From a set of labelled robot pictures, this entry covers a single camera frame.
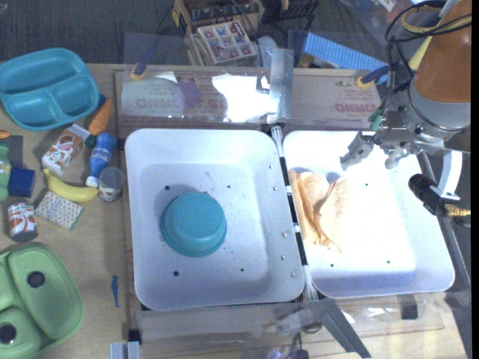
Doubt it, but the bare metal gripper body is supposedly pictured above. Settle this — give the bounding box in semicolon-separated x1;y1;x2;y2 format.
373;110;469;153

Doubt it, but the grey can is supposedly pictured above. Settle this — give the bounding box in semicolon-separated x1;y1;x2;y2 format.
97;166;126;203

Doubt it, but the white plastic tray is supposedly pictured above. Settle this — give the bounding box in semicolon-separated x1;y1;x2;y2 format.
282;129;456;300
123;127;306;311

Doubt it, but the orange carrot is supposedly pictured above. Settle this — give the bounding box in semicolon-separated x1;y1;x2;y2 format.
84;97;114;149

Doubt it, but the orange cloth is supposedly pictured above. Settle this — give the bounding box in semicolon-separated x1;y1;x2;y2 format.
287;169;352;254

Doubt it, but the yellow banana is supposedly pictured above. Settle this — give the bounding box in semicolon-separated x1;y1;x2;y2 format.
42;168;100;203

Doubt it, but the red and white can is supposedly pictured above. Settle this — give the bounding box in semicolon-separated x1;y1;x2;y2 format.
7;201;39;243

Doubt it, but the white patterned packet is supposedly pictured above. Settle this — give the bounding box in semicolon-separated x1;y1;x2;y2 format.
34;190;85;233

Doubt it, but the teal bowl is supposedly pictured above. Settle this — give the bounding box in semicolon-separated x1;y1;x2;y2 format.
159;191;228;259

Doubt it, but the blue divided plate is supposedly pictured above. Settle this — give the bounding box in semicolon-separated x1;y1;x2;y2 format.
0;47;100;132

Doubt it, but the blue bottle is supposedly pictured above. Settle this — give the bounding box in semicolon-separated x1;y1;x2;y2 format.
85;131;118;189

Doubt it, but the green bottle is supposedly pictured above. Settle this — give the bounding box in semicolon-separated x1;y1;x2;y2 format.
0;139;13;203

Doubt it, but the white printed carton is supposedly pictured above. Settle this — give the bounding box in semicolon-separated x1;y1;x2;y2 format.
40;123;92;177

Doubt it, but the green divided plate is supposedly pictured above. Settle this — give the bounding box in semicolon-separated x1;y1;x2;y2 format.
0;242;85;359

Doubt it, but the black cylinder on white bracket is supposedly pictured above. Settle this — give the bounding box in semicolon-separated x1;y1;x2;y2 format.
407;150;465;217

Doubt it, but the blue cube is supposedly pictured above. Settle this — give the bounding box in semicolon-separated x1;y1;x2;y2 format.
7;166;37;199

